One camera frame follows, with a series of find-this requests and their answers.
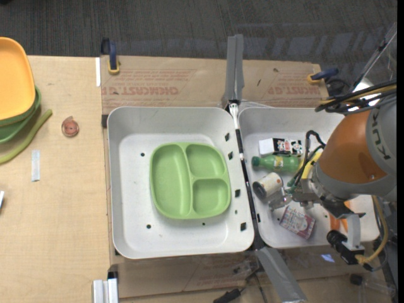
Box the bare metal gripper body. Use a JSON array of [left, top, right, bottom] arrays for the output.
[[290, 172, 323, 209]]

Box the small white can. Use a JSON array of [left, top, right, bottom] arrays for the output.
[[252, 172, 284, 199]]

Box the pink and white packet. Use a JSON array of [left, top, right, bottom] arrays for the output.
[[279, 204, 316, 241]]

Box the green plastic bottle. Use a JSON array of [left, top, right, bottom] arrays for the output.
[[251, 154, 301, 174]]

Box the orange carrot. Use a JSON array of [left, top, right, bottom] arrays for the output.
[[329, 199, 352, 234]]

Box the white printed carton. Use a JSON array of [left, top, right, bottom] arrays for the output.
[[258, 137, 304, 157]]

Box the thin black and white rod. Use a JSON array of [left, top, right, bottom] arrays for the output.
[[227, 102, 263, 249]]

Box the white plastic tray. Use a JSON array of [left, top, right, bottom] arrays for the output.
[[106, 105, 256, 260], [237, 106, 381, 250]]

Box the green divided plate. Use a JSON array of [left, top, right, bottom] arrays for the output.
[[0, 86, 42, 145], [149, 141, 232, 220]]

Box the brown cardboard board red print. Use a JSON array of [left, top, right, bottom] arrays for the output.
[[100, 54, 389, 299]]

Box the pink round biscuit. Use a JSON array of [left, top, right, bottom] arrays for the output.
[[61, 115, 80, 138]]

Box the long green bean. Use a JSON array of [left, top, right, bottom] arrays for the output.
[[0, 109, 54, 165]]

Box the orange divided plate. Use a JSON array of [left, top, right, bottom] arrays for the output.
[[0, 36, 37, 122]]

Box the black cylinder on white bracket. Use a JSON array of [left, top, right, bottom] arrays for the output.
[[326, 212, 367, 266]]

